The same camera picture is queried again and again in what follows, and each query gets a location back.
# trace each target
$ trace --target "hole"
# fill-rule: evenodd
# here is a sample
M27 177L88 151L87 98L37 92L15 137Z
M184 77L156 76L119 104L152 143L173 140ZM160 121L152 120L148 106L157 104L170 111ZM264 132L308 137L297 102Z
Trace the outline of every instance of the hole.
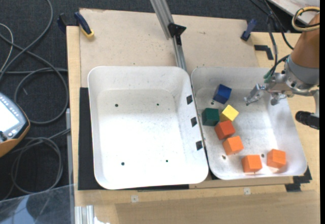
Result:
M198 123L197 118L196 117L191 118L191 123L192 123L192 127L195 126Z

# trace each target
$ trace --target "clamp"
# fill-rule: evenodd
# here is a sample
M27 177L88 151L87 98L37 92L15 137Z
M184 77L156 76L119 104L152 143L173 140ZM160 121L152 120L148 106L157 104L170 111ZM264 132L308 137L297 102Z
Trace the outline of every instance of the clamp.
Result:
M74 17L76 18L77 20L77 25L80 25L81 26L81 31L83 32L83 34L87 37L87 38L92 38L93 35L94 35L94 32L93 30L89 27L87 21L85 20L85 18L79 13L79 12L76 12L74 14ZM71 25L71 24L68 24L67 23L67 17L64 13L61 13L59 15L59 18L57 19L57 25L59 27L59 29L64 33L66 34L67 32L67 29L66 27Z
M240 38L243 39L244 41L247 41L248 38L250 37L250 33L253 31L256 24L257 21L255 19L251 19L251 21L247 25L246 31L243 32Z

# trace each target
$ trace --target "handheld device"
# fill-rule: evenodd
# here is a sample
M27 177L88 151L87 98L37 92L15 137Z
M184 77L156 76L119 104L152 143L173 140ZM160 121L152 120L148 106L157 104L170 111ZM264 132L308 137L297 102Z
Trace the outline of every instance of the handheld device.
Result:
M0 92L0 157L18 144L29 128L30 121L22 109Z

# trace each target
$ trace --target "screen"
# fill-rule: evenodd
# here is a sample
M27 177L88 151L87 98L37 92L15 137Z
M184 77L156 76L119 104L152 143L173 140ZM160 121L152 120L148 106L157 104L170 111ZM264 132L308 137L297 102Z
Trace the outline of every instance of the screen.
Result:
M8 110L7 106L0 102L0 131L4 132L19 123L14 114Z

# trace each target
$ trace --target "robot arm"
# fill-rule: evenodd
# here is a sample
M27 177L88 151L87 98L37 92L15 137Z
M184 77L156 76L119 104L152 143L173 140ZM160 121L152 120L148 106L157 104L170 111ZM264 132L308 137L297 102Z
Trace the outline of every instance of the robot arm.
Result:
M319 21L320 14L318 13L303 30L293 52L278 62L285 61L282 72L271 73L270 70L264 76L265 85L256 84L250 94L244 98L247 106L258 101L265 92L271 94L272 105L278 104L283 98L293 97L295 94L314 96L315 113L299 111L296 114L296 120L319 129L319 89L314 90L316 86L319 86Z

